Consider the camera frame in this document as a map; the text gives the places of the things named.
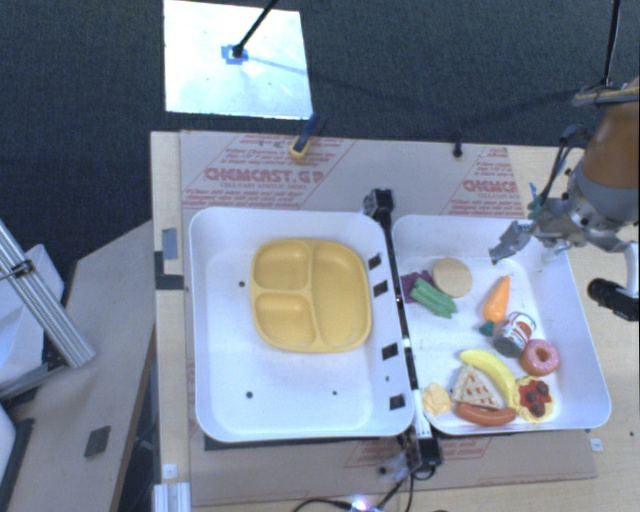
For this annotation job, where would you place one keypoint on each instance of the small red and white can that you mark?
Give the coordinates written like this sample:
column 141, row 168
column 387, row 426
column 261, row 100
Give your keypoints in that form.
column 515, row 334

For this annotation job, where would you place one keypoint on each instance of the white plastic tray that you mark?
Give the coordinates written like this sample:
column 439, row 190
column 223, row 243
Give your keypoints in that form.
column 295, row 390
column 560, row 320

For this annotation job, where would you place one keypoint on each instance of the yellow banana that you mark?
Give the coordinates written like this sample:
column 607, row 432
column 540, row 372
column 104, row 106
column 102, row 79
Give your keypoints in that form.
column 495, row 367

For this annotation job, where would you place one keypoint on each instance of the tan round biscuit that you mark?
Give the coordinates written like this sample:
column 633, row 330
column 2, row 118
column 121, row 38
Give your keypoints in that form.
column 452, row 277

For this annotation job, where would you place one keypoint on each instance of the thin black and white rod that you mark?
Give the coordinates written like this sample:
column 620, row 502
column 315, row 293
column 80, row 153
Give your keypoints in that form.
column 400, row 310

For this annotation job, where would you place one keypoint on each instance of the yellow divided plate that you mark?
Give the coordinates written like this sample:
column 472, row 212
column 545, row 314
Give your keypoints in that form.
column 330, row 295

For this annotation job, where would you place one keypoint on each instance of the black cylinder on white bracket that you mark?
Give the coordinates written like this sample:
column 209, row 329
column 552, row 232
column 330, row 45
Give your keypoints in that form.
column 614, row 297

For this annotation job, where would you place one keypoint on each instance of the brown sausage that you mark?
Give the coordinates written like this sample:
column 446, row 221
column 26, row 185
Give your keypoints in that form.
column 485, row 415

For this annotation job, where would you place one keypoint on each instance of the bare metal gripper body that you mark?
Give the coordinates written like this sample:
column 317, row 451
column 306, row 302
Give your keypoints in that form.
column 567, row 222

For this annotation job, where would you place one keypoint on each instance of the orange carrot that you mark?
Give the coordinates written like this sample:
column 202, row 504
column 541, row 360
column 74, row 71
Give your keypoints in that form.
column 497, row 302

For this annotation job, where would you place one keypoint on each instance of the green beans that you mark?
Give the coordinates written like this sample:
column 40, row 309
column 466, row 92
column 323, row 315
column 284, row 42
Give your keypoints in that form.
column 434, row 297

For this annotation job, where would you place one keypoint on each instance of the pale yellow lumpy toy food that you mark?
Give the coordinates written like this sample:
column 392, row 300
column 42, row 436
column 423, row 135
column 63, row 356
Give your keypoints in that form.
column 436, row 399

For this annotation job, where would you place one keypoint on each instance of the brown cardboard board, red print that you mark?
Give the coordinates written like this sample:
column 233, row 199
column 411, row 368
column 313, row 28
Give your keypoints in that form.
column 420, row 175

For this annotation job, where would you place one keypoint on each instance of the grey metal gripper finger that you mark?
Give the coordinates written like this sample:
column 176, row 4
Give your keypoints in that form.
column 510, row 243

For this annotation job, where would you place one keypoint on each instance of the purple grapes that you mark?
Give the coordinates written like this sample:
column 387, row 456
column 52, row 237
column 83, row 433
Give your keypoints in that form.
column 409, row 285

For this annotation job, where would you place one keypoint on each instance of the pink doughnut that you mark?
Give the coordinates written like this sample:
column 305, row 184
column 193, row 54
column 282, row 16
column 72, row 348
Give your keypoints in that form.
column 530, row 361

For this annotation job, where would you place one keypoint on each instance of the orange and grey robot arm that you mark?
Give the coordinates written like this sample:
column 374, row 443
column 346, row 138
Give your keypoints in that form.
column 611, row 145

